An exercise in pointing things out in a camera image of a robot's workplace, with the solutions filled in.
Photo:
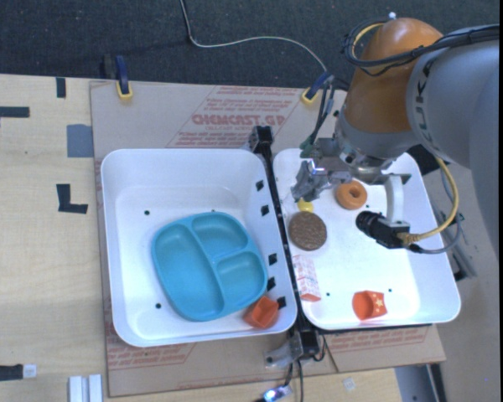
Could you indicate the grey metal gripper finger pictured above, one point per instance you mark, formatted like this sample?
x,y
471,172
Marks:
x,y
323,180
302,182

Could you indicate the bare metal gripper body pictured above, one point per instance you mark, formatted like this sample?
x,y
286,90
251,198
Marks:
x,y
333,157

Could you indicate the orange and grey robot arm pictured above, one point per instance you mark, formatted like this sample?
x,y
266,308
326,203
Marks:
x,y
402,99

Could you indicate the small yellow round toy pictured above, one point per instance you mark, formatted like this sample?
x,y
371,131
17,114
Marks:
x,y
306,205

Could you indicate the orange doughnut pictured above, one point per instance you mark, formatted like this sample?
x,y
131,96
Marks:
x,y
343,197

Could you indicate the thin black rod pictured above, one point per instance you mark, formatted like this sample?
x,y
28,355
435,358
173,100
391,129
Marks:
x,y
281,224

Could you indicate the brown round biscuit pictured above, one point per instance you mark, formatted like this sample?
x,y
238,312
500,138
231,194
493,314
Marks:
x,y
307,230

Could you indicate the white and red carton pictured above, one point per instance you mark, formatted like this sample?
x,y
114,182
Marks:
x,y
306,276

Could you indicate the white plastic tray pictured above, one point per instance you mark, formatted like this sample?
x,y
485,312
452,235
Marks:
x,y
360,274
151,174

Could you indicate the blue divided plate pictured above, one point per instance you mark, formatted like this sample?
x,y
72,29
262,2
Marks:
x,y
205,266

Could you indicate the red box with yellow stars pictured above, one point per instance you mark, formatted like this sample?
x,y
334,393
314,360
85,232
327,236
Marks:
x,y
366,306

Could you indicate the orange cup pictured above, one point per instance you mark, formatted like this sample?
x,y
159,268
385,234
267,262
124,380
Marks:
x,y
262,312

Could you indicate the brown cardboard board red print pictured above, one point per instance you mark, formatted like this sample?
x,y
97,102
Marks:
x,y
159,111

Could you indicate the black cylinder on white bracket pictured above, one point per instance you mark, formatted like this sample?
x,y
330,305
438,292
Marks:
x,y
381,228

